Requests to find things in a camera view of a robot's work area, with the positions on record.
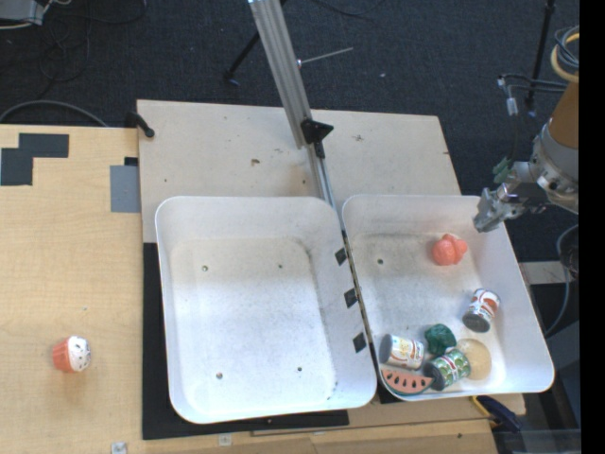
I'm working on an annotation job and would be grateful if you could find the orange toy chicken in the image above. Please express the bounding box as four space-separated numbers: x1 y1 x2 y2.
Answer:
430 233 469 268

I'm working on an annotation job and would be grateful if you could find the green can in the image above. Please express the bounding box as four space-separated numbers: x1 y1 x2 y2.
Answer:
423 347 473 393

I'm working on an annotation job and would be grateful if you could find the pale yellow round biscuit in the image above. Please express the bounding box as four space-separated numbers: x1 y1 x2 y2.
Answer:
455 338 493 380

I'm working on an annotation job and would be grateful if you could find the white and orange can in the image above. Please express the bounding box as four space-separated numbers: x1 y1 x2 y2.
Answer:
377 333 425 371

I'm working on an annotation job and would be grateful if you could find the white plastic tray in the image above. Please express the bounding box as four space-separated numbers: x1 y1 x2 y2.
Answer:
154 195 379 426
340 193 556 403

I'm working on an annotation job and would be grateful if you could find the red watermelon slice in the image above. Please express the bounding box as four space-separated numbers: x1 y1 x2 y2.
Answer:
379 367 435 397

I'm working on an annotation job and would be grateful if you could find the green toy broccoli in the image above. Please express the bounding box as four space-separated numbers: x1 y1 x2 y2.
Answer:
423 323 458 357

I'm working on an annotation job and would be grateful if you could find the orange and white cupcake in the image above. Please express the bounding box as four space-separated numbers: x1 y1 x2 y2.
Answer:
51 335 93 375

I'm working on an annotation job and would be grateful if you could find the pale wood flat board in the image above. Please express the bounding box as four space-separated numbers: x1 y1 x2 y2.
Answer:
136 99 527 417

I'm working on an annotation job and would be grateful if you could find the red and white can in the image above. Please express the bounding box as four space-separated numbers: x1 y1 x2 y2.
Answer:
461 288 502 334

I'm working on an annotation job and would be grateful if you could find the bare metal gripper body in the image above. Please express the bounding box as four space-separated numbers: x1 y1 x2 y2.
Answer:
495 160 580 221

